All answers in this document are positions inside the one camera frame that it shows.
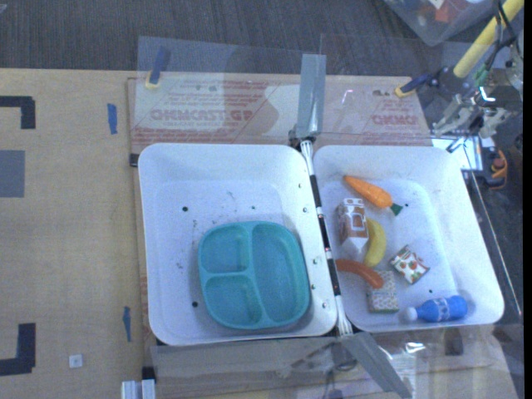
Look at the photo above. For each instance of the green and white packet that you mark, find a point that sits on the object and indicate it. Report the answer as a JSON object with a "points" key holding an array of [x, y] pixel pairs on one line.
{"points": [[382, 293]]}

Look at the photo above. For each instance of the orange sausage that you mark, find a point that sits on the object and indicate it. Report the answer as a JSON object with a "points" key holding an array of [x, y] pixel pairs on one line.
{"points": [[359, 270]]}

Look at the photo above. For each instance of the brown and white carton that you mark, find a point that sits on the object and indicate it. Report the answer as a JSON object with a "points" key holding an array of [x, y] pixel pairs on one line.
{"points": [[352, 227]]}

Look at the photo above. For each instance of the white carton with red print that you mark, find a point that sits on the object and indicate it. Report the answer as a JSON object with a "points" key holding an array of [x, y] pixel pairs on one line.
{"points": [[409, 265]]}

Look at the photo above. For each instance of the brown cardboard board red print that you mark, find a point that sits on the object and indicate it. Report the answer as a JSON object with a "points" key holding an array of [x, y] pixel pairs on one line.
{"points": [[199, 116]]}

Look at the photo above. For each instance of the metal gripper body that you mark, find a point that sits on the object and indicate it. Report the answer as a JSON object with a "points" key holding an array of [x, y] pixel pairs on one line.
{"points": [[505, 94]]}

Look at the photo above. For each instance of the clear plastic storage box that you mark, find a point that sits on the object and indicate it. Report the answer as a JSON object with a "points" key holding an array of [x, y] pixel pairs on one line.
{"points": [[420, 6]]}

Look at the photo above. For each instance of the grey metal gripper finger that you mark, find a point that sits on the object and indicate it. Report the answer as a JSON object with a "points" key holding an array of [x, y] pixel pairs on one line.
{"points": [[492, 123], [455, 116]]}

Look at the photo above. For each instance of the yellow banana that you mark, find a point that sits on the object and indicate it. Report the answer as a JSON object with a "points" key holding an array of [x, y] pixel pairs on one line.
{"points": [[377, 243]]}

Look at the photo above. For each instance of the blue bottle with white cap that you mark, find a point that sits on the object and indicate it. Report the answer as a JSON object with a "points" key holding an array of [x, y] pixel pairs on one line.
{"points": [[440, 309]]}

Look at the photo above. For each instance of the white plastic tray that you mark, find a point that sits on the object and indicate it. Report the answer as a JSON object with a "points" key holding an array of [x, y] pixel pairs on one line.
{"points": [[453, 231], [170, 231]]}

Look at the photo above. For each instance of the orange carrot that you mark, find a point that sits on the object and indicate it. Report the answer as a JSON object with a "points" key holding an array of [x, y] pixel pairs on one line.
{"points": [[367, 191]]}

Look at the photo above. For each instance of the teal divided plate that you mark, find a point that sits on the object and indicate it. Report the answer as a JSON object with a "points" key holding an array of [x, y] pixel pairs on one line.
{"points": [[274, 272]]}

